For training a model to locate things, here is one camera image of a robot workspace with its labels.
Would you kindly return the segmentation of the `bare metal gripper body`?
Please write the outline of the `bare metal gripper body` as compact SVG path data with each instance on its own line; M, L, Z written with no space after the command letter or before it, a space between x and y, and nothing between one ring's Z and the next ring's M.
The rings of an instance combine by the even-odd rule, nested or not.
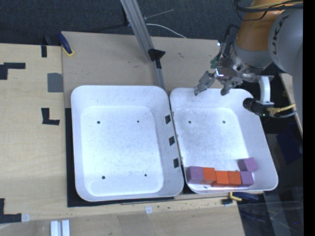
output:
M215 57L211 61L211 68L215 70L214 77L221 81L256 82L257 76L260 76L262 73L262 68L249 66L238 57Z

